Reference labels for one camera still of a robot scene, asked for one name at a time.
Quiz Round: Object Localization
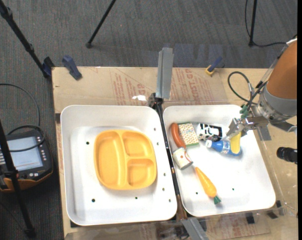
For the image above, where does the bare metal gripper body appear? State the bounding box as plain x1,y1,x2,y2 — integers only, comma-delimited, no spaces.
244,97,295,131

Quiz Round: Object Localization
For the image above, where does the yellow banana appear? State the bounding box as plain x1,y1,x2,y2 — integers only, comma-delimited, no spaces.
229,131,242,155

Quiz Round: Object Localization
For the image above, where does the black and white carton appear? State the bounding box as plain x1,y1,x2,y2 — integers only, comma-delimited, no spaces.
196,122,230,143

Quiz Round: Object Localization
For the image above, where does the blue bottle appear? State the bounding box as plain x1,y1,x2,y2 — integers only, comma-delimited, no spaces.
205,139,242,157

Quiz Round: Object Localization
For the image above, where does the patterned green-edged carton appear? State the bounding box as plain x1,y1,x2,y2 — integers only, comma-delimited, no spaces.
177,122,200,149

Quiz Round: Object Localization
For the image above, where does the white plastic tray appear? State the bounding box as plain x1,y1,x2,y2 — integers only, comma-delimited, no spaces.
162,104,277,218
60,104,178,227

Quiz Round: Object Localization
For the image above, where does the orange sausage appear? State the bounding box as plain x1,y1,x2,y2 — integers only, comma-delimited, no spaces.
169,122,187,150

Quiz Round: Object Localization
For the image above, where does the white can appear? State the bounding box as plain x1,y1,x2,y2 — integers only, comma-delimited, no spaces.
172,146,194,171

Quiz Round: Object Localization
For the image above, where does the orange carrot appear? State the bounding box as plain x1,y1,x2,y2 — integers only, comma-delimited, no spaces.
194,166,222,205

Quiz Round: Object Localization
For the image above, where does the thin black and white rod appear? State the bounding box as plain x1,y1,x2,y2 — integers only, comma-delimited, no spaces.
155,101,188,221

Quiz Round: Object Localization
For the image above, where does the black tripod leg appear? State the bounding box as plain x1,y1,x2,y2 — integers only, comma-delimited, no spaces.
248,0,260,47
0,88,38,238
0,0,55,79
85,0,123,49

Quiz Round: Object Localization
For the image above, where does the yellow divided plate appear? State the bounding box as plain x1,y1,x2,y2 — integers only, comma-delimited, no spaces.
93,129,158,191

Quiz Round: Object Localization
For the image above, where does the brown cardboard board, red print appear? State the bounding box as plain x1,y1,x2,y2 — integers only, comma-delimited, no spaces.
51,66,297,240

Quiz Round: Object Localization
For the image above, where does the black cylinder on white bracket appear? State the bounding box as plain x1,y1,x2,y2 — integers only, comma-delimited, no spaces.
272,120,297,165

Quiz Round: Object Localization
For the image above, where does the black block with thin wires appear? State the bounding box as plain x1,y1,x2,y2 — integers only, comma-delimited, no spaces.
147,92,164,108

